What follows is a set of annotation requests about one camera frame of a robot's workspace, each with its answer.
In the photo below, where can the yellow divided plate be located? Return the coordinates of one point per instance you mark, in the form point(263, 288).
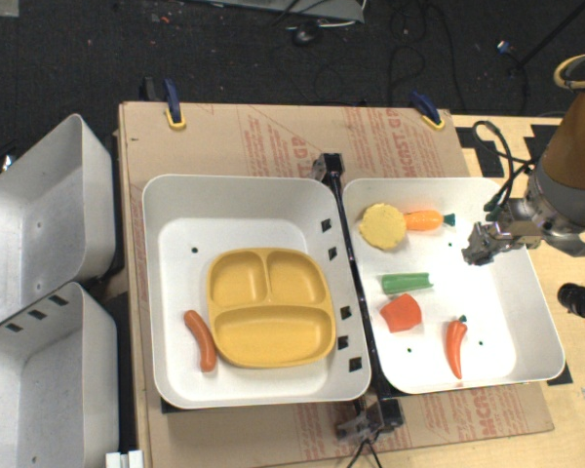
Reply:
point(273, 329)

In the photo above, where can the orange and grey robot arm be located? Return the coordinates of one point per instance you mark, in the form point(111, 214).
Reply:
point(568, 164)

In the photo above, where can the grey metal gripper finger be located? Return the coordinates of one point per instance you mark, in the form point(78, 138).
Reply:
point(481, 233)
point(476, 256)

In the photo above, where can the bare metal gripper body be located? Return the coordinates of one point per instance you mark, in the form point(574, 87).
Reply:
point(519, 227)

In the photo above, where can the green celery stick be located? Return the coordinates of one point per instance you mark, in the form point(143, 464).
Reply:
point(404, 283)

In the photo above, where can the orange chili pepper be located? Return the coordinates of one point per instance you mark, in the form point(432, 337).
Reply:
point(455, 346)

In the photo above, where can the thin black rod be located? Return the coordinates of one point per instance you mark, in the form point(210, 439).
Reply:
point(358, 285)

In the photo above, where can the yellow round biscuit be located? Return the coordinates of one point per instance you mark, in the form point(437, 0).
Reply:
point(382, 226)

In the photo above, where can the orange carrot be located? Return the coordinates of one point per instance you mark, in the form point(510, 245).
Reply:
point(421, 220)

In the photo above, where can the orange pepper chunk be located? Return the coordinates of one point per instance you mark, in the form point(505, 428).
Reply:
point(401, 314)

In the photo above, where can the white plastic tray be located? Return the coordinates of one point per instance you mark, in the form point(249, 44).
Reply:
point(39, 222)
point(507, 320)
point(44, 388)
point(175, 359)

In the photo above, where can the brown cardboard board red print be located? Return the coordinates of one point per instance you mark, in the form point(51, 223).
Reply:
point(253, 139)

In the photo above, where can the orange sausage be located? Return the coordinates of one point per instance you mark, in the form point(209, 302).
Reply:
point(202, 339)

